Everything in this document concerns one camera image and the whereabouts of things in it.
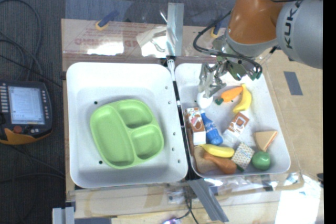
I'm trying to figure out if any brown bread slice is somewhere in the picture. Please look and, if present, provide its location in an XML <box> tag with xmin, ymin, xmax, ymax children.
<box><xmin>193</xmin><ymin>145</ymin><xmax>217</xmax><ymax>174</ymax></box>

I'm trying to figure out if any green apple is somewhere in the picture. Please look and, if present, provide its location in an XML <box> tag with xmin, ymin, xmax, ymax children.
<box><xmin>251</xmin><ymin>150</ymin><xmax>271</xmax><ymax>172</ymax></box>

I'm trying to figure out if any tan sandwich wedge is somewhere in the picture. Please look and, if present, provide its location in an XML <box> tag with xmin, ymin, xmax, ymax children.
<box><xmin>253</xmin><ymin>130</ymin><xmax>278</xmax><ymax>153</ymax></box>

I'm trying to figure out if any white patterned small carton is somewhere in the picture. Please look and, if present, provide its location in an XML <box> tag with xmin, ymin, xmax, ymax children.
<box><xmin>231</xmin><ymin>142</ymin><xmax>255</xmax><ymax>172</ymax></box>

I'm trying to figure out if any straight yellow banana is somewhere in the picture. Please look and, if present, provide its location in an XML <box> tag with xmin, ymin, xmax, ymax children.
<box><xmin>199</xmin><ymin>143</ymin><xmax>235</xmax><ymax>158</ymax></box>

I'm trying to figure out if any orange-brown chicken drumstick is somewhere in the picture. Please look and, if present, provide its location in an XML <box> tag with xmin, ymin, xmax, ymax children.
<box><xmin>203</xmin><ymin>152</ymin><xmax>237</xmax><ymax>175</ymax></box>

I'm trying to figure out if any white egg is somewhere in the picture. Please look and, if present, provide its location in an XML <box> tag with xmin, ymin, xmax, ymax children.
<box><xmin>196</xmin><ymin>91</ymin><xmax>214</xmax><ymax>110</ymax></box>

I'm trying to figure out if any curved yellow banana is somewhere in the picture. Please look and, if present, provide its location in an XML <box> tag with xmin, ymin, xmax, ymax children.
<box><xmin>232</xmin><ymin>83</ymin><xmax>253</xmax><ymax>114</ymax></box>

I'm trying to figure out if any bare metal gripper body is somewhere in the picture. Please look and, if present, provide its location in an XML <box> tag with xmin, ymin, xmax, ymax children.
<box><xmin>211</xmin><ymin>38</ymin><xmax>249</xmax><ymax>81</ymax></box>

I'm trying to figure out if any blue bottle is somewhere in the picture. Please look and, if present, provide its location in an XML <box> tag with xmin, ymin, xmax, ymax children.
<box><xmin>200</xmin><ymin>110</ymin><xmax>224</xmax><ymax>146</ymax></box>

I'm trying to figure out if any white bottle with brown label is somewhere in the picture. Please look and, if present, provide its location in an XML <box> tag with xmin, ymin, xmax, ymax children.
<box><xmin>222</xmin><ymin>111</ymin><xmax>250</xmax><ymax>144</ymax></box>

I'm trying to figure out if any white plastic tray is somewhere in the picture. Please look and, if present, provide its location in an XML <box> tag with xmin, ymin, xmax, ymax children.
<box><xmin>66</xmin><ymin>61</ymin><xmax>189</xmax><ymax>189</ymax></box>
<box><xmin>174</xmin><ymin>61</ymin><xmax>291</xmax><ymax>179</ymax></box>

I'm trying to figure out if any orange carrot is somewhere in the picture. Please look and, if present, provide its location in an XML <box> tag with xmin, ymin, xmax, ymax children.
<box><xmin>215</xmin><ymin>86</ymin><xmax>244</xmax><ymax>106</ymax></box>

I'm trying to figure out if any brown cardboard board red print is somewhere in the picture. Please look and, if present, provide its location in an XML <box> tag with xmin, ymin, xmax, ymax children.
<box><xmin>60</xmin><ymin>18</ymin><xmax>324</xmax><ymax>220</ymax></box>

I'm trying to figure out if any brown and white milk carton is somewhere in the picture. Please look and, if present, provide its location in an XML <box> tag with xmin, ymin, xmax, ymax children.
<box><xmin>183</xmin><ymin>106</ymin><xmax>207</xmax><ymax>146</ymax></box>

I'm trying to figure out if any green divided plate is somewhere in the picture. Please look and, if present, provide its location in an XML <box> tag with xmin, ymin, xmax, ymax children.
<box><xmin>89</xmin><ymin>99</ymin><xmax>165</xmax><ymax>169</ymax></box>

